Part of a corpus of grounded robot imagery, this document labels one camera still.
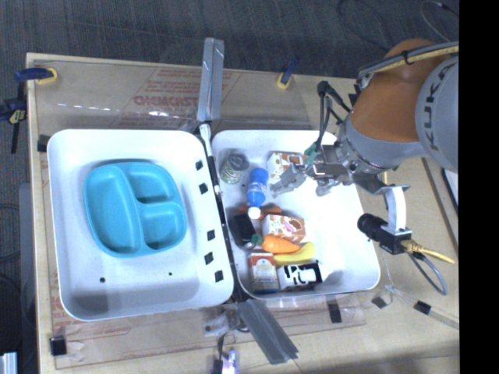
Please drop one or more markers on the orange carrot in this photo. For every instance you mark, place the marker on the orange carrot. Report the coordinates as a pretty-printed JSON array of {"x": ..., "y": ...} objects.
[{"x": 278, "y": 244}]

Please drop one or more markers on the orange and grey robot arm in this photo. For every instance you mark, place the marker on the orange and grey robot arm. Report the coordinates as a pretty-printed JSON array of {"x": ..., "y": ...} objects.
[{"x": 393, "y": 103}]

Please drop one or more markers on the black and white carton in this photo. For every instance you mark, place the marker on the black and white carton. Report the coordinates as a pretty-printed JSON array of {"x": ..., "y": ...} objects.
[{"x": 300, "y": 275}]

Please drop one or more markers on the blue bottle with white cap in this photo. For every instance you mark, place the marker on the blue bottle with white cap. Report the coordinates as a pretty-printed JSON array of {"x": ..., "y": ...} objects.
[{"x": 257, "y": 187}]

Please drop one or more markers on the blue divided plate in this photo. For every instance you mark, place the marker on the blue divided plate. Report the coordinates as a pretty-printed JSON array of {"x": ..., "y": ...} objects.
[{"x": 117, "y": 209}]

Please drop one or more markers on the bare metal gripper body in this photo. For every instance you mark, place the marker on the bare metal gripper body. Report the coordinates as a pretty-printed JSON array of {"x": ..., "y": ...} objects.
[{"x": 333, "y": 164}]

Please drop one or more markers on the brown sausage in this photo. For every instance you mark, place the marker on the brown sausage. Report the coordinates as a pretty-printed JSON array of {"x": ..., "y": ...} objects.
[{"x": 273, "y": 209}]

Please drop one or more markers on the white carton with colourful print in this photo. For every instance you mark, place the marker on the white carton with colourful print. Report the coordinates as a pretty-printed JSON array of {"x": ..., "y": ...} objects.
[{"x": 284, "y": 226}]

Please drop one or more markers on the black box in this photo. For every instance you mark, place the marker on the black box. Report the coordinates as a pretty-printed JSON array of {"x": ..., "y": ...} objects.
[{"x": 242, "y": 227}]

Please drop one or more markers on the yellow banana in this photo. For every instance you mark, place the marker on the yellow banana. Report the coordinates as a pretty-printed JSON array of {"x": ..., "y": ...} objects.
[{"x": 300, "y": 255}]

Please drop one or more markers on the green can with grey lid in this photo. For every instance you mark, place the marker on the green can with grey lid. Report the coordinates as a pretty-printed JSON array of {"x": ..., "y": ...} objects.
[{"x": 232, "y": 170}]

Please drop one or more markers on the black cylinder on white bracket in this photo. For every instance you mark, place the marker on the black cylinder on white bracket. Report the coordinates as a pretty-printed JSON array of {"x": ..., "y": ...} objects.
[{"x": 380, "y": 230}]

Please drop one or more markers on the white plastic tray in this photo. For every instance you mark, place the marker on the white plastic tray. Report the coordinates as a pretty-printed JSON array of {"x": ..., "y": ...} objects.
[
  {"x": 343, "y": 240},
  {"x": 117, "y": 286}
]

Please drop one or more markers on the brown cardboard board, red print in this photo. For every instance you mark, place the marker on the brown cardboard board, red print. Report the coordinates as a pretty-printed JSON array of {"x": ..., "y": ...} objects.
[{"x": 167, "y": 88}]

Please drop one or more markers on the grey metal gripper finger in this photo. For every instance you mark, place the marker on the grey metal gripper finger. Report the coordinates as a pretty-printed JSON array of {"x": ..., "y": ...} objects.
[
  {"x": 326, "y": 186},
  {"x": 290, "y": 177}
]

